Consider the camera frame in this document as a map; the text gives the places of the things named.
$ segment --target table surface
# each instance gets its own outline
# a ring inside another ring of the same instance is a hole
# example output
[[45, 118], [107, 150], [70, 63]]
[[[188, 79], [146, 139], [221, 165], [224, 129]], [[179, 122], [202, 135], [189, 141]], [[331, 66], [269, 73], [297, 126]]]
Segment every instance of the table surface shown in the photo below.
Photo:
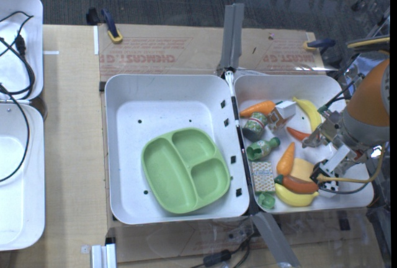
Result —
[[[94, 31], [91, 26], [44, 25], [43, 37], [42, 97], [48, 107], [44, 123], [46, 225], [43, 236], [31, 247], [0, 252], [0, 267], [90, 267], [90, 247], [104, 245], [109, 222]], [[303, 267], [383, 265], [365, 212], [353, 211], [350, 218], [360, 222], [362, 236], [356, 233], [351, 239], [336, 238], [332, 243], [293, 246]], [[278, 267], [268, 249], [253, 253], [246, 267]], [[200, 262], [195, 257], [120, 267], [190, 267]]]

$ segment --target green divided plate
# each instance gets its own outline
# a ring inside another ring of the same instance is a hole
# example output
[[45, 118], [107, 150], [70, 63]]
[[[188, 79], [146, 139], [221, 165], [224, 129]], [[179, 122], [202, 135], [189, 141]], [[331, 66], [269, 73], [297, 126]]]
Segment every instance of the green divided plate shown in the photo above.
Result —
[[171, 213], [197, 210], [229, 189], [230, 174], [222, 154], [198, 128], [179, 129], [152, 139], [141, 158], [154, 196]]

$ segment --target yellow banana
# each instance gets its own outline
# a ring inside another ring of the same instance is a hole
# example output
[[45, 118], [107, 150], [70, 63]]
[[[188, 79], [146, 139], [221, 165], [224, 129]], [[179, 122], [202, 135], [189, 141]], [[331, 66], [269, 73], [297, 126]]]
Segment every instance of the yellow banana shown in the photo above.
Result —
[[298, 194], [291, 192], [281, 184], [275, 183], [274, 185], [276, 196], [284, 203], [295, 207], [309, 206], [313, 199], [319, 195], [318, 192], [314, 192], [312, 194]]
[[309, 117], [311, 132], [313, 132], [322, 122], [321, 115], [318, 113], [316, 106], [307, 99], [297, 99], [296, 97], [293, 97], [292, 100], [296, 102]]

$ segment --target green plate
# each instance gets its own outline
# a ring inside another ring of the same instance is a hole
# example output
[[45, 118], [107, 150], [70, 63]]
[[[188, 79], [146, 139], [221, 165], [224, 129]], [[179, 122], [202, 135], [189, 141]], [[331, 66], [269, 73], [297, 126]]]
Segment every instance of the green plate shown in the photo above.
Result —
[[143, 170], [159, 204], [176, 214], [189, 213], [222, 197], [230, 174], [211, 137], [198, 128], [165, 133], [142, 151]]

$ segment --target green bottle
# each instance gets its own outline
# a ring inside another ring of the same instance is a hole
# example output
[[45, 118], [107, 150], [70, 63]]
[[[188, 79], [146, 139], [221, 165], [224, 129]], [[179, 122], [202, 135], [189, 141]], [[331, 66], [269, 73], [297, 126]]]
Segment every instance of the green bottle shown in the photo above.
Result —
[[261, 159], [270, 154], [272, 149], [277, 148], [280, 145], [280, 139], [276, 136], [267, 140], [259, 140], [252, 143], [247, 147], [247, 157], [251, 161]]

